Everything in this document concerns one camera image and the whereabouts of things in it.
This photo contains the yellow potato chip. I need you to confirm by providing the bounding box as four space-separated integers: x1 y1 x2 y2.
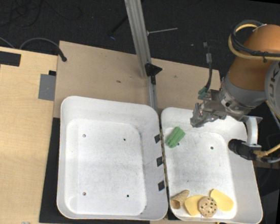
207 188 236 213
182 193 206 218

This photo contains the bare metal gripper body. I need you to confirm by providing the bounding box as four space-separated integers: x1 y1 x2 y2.
199 87 252 124

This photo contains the tan ice cream cone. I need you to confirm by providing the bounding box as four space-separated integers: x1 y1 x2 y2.
169 187 191 211

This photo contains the black cylinder on white bracket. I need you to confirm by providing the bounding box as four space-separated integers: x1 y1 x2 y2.
226 113 267 162

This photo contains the white plastic tray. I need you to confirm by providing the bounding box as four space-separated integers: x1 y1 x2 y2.
147 105 276 224
46 93 182 224

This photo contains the brown chocolate chip biscuit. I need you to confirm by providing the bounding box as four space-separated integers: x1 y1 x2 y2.
196 195 219 219

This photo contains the green bean bundle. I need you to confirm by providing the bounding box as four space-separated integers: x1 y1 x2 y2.
164 124 187 150

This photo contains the brown cardboard board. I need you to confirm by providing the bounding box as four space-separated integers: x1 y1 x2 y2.
36 41 267 224

